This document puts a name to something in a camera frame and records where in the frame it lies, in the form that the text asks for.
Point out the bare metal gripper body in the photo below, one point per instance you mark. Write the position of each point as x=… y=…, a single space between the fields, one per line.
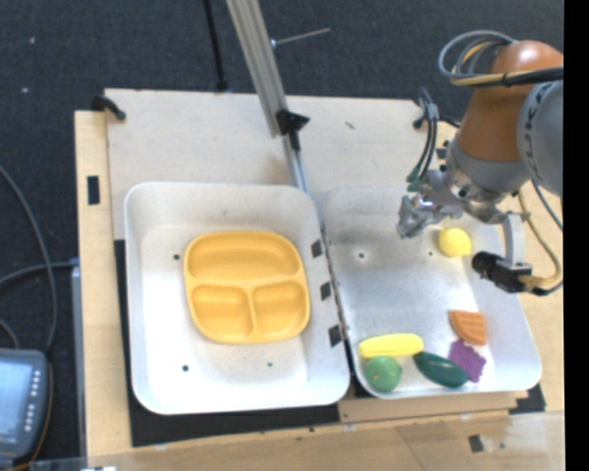
x=459 y=199

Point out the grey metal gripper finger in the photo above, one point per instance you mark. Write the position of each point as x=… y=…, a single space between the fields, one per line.
x=406 y=225
x=426 y=215

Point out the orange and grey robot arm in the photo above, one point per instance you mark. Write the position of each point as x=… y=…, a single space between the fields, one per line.
x=496 y=116

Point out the yellow lemon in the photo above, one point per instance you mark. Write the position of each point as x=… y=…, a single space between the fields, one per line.
x=454 y=242

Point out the white plastic tray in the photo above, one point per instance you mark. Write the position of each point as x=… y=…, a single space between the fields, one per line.
x=162 y=302
x=397 y=287

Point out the orange biscuit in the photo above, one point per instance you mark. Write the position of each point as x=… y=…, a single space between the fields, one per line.
x=468 y=327

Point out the yellow corn cob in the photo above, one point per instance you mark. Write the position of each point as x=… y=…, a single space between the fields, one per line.
x=390 y=345

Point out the dark green cucumber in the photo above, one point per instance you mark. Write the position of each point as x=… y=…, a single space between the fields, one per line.
x=440 y=369

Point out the purple grapes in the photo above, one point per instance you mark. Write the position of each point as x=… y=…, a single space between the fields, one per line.
x=468 y=360

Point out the green apple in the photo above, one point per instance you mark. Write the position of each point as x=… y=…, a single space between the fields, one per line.
x=383 y=374

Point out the yellow divided plate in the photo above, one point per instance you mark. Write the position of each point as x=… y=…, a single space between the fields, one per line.
x=248 y=287

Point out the pale wood board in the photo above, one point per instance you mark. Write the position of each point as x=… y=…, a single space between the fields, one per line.
x=95 y=287

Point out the black cylinder on white bracket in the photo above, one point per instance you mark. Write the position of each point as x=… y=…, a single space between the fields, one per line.
x=500 y=270

